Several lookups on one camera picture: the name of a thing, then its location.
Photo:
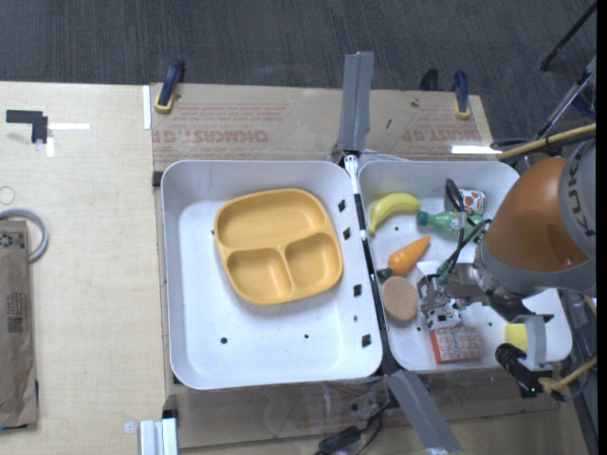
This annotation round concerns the white can with orange print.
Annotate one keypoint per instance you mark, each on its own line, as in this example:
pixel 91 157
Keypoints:
pixel 474 202

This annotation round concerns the white carton with black spots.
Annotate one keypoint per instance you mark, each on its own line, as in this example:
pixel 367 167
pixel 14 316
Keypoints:
pixel 443 322

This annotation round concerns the brown cardboard board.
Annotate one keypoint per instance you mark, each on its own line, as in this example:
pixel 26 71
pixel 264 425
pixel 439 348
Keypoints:
pixel 246 126

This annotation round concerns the yellow round toy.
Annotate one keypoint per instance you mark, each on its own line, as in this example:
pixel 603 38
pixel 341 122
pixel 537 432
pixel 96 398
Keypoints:
pixel 515 337

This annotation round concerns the yellow banana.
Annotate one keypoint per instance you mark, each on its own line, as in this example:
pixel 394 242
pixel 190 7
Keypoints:
pixel 391 204

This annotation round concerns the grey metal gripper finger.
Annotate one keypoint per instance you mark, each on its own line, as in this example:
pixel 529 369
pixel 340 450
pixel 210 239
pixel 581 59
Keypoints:
pixel 425 293
pixel 442 303

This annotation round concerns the brown paper bag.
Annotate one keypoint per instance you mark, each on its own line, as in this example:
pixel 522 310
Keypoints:
pixel 16 330

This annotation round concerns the white plastic tray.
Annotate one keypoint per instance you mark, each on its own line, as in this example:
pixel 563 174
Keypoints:
pixel 408 344
pixel 265 339

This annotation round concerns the yellow divided plate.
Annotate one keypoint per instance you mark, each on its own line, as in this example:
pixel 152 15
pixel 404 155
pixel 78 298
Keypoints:
pixel 277 244

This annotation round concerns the green plastic bottle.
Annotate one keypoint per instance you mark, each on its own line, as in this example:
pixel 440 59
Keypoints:
pixel 441 219

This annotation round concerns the round tan biscuit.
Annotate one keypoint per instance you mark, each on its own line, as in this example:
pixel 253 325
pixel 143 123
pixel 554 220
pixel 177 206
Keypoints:
pixel 399 298

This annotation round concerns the black cylinder on white bracket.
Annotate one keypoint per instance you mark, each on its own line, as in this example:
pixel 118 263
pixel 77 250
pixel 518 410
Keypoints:
pixel 535 344

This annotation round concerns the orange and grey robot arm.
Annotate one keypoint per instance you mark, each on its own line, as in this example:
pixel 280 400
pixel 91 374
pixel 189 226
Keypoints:
pixel 531 225

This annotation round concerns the orange patterned carton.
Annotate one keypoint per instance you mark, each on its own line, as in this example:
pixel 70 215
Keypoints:
pixel 456 345

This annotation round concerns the orange carrot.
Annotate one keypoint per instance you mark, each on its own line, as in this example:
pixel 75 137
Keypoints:
pixel 409 255

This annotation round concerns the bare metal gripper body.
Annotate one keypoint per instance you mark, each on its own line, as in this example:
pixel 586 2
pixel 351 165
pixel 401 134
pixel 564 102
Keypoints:
pixel 467 286

